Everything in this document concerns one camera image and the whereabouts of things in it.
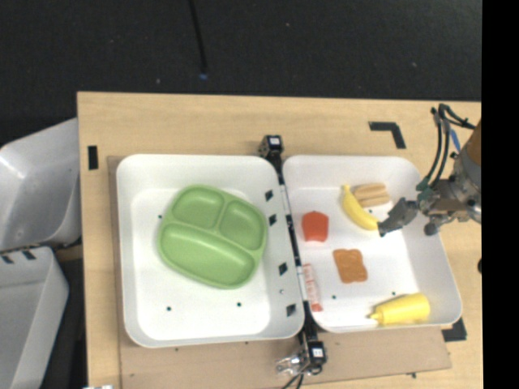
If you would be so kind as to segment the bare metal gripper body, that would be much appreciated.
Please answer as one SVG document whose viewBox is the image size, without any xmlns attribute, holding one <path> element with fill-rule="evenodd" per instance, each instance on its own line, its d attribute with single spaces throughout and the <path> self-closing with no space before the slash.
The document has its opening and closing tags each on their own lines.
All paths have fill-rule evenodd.
<svg viewBox="0 0 519 389">
<path fill-rule="evenodd" d="M 418 206 L 437 223 L 482 222 L 481 188 L 469 178 L 449 177 L 427 186 L 418 194 Z"/>
</svg>

